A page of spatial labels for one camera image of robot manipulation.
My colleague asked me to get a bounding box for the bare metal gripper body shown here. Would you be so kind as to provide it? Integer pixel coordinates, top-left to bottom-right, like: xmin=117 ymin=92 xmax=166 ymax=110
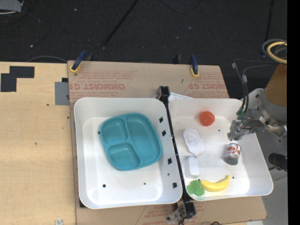
xmin=241 ymin=107 xmax=287 ymax=138

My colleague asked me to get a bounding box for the red and white can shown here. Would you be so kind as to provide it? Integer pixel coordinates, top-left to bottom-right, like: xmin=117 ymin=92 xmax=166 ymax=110
xmin=224 ymin=142 xmax=242 ymax=166

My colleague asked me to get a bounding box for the orange toy tomato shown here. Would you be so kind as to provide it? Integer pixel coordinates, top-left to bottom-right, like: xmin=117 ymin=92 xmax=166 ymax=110
xmin=199 ymin=111 xmax=216 ymax=127

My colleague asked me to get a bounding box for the clear plastic packet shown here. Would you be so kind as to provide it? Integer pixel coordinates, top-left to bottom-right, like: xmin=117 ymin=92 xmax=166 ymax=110
xmin=182 ymin=128 xmax=205 ymax=155

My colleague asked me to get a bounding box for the white plastic tray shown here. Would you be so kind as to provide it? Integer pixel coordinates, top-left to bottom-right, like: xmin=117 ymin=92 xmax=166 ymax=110
xmin=74 ymin=97 xmax=183 ymax=210
xmin=168 ymin=98 xmax=274 ymax=202

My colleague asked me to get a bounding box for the white plastic bottle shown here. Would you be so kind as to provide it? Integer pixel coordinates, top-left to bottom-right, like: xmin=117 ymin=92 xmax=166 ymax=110
xmin=185 ymin=155 xmax=201 ymax=179

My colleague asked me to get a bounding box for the yellow banana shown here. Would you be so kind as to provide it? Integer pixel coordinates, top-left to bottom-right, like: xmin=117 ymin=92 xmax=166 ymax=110
xmin=200 ymin=174 xmax=232 ymax=193

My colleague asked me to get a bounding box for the thin black rod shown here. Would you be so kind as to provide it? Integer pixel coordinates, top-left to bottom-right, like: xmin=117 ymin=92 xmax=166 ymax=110
xmin=163 ymin=95 xmax=191 ymax=211

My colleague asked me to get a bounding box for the white printed paper slip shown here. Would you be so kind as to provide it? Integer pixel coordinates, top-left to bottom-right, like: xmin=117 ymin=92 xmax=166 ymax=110
xmin=169 ymin=92 xmax=194 ymax=101

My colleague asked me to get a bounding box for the green toy lettuce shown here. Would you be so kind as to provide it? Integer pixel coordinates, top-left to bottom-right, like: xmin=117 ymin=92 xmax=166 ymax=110
xmin=186 ymin=180 xmax=205 ymax=196

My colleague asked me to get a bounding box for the blue divided plate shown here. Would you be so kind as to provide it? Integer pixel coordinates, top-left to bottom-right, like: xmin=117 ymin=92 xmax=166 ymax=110
xmin=99 ymin=112 xmax=163 ymax=172

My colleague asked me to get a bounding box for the brown cardboard board red print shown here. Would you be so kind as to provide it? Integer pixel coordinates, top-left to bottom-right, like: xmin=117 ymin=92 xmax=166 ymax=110
xmin=67 ymin=60 xmax=268 ymax=225

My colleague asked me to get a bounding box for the black cylinder on white bracket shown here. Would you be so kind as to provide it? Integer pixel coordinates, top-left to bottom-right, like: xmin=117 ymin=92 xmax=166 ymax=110
xmin=240 ymin=88 xmax=287 ymax=172

